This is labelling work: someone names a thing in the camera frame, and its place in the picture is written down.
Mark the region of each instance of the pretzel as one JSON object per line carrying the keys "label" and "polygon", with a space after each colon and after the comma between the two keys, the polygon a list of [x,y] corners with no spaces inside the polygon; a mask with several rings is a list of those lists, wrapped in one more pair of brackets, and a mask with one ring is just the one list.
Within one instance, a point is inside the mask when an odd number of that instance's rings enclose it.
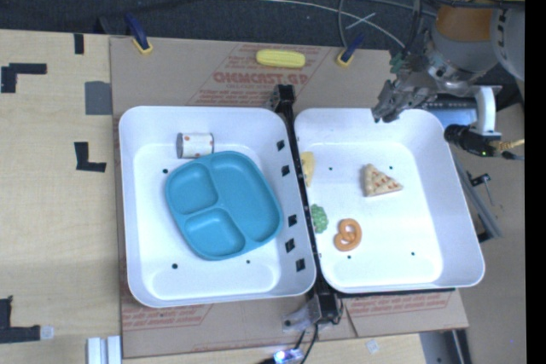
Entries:
{"label": "pretzel", "polygon": [[335,247],[340,251],[351,251],[360,244],[362,230],[352,218],[344,218],[338,223],[339,233],[334,237]]}

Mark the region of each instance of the blue clamp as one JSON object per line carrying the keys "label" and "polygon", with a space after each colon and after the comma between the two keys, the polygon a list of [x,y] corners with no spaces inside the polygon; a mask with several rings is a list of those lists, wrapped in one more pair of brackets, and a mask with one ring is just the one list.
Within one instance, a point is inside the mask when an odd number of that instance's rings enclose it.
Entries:
{"label": "blue clamp", "polygon": [[154,46],[152,46],[152,44],[148,41],[146,32],[142,28],[139,21],[131,13],[126,13],[124,15],[124,19],[125,23],[129,27],[129,30],[131,31],[133,43],[138,51],[143,55],[150,53],[154,49]]}
{"label": "blue clamp", "polygon": [[355,50],[358,49],[360,44],[362,44],[362,41],[364,41],[364,34],[359,33],[349,47],[341,52],[336,58],[335,61],[338,63],[338,65],[348,67],[351,64],[352,56],[355,53]]}

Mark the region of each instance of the yellow food item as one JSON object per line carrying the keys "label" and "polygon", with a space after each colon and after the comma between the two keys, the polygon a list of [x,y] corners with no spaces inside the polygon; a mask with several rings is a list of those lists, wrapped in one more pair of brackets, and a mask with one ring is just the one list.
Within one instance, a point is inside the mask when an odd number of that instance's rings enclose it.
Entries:
{"label": "yellow food item", "polygon": [[256,61],[263,66],[301,68],[305,55],[295,50],[261,49],[256,53]]}
{"label": "yellow food item", "polygon": [[315,173],[315,155],[313,155],[313,152],[302,152],[299,158],[301,159],[301,166],[304,172],[305,186],[310,187],[313,174]]}

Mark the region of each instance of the pizza slice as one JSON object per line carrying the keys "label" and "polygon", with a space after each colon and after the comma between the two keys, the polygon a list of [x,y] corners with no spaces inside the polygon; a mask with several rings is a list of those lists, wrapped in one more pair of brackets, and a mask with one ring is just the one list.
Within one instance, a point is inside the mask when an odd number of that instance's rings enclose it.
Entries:
{"label": "pizza slice", "polygon": [[401,183],[377,170],[372,164],[368,164],[364,168],[364,192],[366,196],[394,193],[402,188]]}

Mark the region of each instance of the blue plate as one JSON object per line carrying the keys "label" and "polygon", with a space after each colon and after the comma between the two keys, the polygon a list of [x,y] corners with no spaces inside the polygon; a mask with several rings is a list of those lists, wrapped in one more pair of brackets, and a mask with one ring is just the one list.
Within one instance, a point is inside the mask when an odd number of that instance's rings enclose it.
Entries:
{"label": "blue plate", "polygon": [[167,178],[166,200],[180,232],[200,257],[236,257],[275,238],[282,209],[260,169],[226,151],[194,159]]}

